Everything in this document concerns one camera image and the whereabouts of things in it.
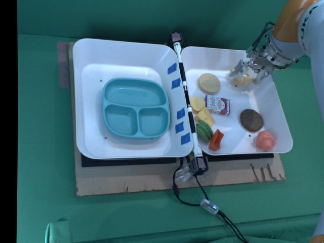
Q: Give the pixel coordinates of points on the brown round cookie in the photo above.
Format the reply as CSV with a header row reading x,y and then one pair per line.
x,y
251,120

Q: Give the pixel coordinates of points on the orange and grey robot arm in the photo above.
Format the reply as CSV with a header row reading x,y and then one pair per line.
x,y
291,14

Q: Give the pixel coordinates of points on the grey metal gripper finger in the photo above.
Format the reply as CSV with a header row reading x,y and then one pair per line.
x,y
238,68
263,75

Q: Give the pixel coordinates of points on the yellow potato slice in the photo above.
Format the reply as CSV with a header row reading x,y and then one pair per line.
x,y
197,103

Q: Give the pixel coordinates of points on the black and white thin rod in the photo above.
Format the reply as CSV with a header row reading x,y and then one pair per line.
x,y
181,67

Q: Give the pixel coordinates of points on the brown cardboard board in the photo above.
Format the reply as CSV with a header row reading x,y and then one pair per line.
x,y
152,176

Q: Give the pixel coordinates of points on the blue divided plate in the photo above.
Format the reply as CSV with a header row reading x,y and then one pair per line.
x,y
135,95

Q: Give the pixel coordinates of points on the green pea pod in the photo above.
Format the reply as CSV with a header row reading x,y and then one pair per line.
x,y
203,131

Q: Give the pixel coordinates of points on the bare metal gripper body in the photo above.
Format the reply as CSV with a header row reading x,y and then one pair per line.
x,y
265,58

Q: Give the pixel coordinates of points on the pink shrimp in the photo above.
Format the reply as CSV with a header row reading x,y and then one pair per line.
x,y
265,140

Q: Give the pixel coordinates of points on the white plastic tray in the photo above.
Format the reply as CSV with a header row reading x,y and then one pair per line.
x,y
235,100
91,97

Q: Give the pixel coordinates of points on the pale yellow croissant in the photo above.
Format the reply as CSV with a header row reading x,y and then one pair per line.
x,y
243,81

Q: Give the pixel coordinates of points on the orange pepper slice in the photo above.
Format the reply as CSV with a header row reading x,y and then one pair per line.
x,y
216,140

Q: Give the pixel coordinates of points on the small white printed carton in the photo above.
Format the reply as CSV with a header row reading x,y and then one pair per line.
x,y
217,105

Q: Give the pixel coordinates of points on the tan round biscuit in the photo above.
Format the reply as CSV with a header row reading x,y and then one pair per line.
x,y
209,83

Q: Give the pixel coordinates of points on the yellow cheese wedge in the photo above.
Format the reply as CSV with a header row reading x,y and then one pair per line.
x,y
206,116

